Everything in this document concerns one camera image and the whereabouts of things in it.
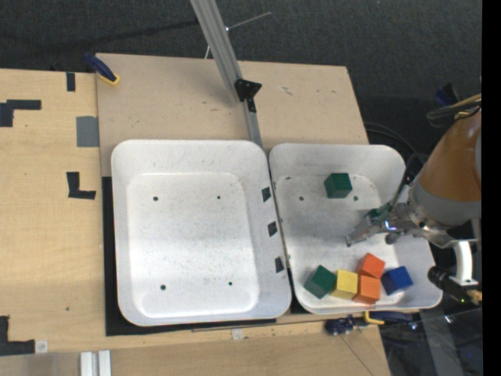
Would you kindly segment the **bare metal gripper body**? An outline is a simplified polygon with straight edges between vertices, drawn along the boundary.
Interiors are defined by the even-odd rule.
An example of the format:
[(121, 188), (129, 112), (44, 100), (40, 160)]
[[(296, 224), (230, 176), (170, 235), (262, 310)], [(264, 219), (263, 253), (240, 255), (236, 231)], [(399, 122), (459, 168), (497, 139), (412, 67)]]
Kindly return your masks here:
[(450, 226), (432, 219), (419, 205), (396, 204), (386, 215), (381, 227), (386, 234), (402, 231), (399, 239), (404, 236), (419, 237), (439, 248), (450, 248), (454, 241), (448, 233)]

